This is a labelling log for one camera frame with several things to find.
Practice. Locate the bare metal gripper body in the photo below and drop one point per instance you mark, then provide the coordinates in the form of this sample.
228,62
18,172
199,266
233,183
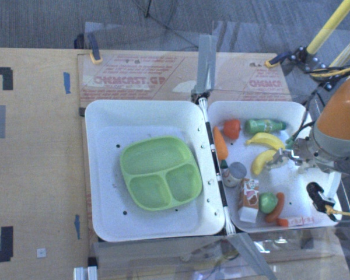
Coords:
304,152

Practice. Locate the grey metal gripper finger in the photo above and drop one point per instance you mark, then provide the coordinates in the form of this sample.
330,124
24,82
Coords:
277,163
280,154

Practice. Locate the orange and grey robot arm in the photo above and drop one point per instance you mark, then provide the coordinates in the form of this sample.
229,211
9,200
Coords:
336,118

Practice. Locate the yellow banana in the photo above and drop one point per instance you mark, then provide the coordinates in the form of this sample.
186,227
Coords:
266,139
261,160

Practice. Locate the white plastic tray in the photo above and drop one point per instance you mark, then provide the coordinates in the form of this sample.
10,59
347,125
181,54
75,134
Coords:
291,185
151,115

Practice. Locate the green bottle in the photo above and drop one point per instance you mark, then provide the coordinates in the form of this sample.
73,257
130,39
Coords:
262,126

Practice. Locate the green apple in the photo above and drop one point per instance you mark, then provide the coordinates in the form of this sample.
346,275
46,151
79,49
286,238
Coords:
267,203

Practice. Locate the small can with grey lid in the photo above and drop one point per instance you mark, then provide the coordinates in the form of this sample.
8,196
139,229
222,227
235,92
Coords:
236,172

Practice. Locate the orange-brown sausage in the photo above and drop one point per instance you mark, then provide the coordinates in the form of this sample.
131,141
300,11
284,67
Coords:
278,207

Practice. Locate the orange and white carton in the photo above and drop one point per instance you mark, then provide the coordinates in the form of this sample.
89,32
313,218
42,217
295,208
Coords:
248,200

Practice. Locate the red-orange pepper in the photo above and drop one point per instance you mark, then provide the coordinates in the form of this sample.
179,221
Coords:
232,128

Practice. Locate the orange carrot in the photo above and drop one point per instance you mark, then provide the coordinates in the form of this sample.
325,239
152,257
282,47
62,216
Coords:
220,144

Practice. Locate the thin black and white rod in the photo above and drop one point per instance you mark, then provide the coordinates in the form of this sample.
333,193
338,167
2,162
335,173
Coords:
212,144

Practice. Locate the green divided plate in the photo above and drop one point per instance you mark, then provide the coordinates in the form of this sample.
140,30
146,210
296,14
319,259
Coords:
160,174

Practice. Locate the brown cardboard board, red print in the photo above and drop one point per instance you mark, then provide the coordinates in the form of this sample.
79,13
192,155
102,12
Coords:
163,77

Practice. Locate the black cylinder on white bracket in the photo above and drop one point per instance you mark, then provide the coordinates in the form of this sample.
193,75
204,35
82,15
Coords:
319,197

